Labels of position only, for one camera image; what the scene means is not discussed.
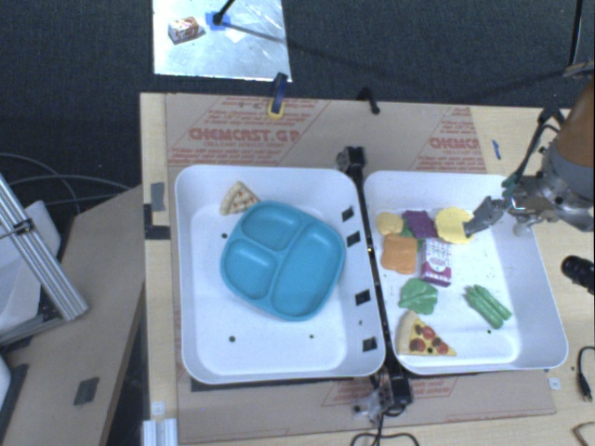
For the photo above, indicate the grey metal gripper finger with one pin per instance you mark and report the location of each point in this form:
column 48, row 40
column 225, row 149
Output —
column 475, row 226
column 490, row 209

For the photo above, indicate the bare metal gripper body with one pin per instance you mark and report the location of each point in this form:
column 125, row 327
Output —
column 539, row 205

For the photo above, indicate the yellow round toy food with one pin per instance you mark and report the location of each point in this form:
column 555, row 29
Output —
column 450, row 225

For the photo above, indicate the pink and white carton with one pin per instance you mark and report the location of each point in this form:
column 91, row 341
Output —
column 437, row 263

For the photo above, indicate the purple toy food piece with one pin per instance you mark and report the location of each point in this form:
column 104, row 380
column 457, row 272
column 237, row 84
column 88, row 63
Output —
column 419, row 223

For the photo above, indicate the green toy leaf under purple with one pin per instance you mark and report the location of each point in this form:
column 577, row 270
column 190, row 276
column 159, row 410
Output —
column 408, row 231

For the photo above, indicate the orange toy bread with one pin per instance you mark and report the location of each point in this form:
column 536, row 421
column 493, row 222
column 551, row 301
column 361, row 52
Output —
column 400, row 253

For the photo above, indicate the green toy asparagus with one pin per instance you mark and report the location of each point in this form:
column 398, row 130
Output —
column 489, row 307

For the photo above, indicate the small yellow biscuit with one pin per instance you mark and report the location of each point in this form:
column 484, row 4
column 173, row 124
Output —
column 389, row 223

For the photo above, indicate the green toy lettuce leaf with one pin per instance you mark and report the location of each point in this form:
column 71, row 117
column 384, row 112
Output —
column 418, row 295

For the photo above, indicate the white plastic tray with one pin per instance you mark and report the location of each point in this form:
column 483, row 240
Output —
column 525, row 305
column 260, row 346

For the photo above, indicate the thin black and white rod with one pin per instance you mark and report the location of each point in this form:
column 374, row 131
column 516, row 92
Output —
column 374, row 267

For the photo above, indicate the large pizza slice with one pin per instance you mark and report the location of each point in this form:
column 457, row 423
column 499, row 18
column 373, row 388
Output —
column 418, row 337

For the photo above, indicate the blue divided plate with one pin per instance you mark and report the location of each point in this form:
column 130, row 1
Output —
column 283, row 260

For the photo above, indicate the brown cardboard board red print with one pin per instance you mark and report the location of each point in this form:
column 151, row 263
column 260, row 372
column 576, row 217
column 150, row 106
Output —
column 279, row 128

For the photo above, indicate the small pizza slice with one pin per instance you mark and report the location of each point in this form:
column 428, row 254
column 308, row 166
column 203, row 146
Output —
column 239, row 198

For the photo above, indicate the orange and white carton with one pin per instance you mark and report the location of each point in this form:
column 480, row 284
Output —
column 185, row 30

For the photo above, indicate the black cylinder on white bracket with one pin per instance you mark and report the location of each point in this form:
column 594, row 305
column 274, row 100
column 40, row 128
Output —
column 580, row 271

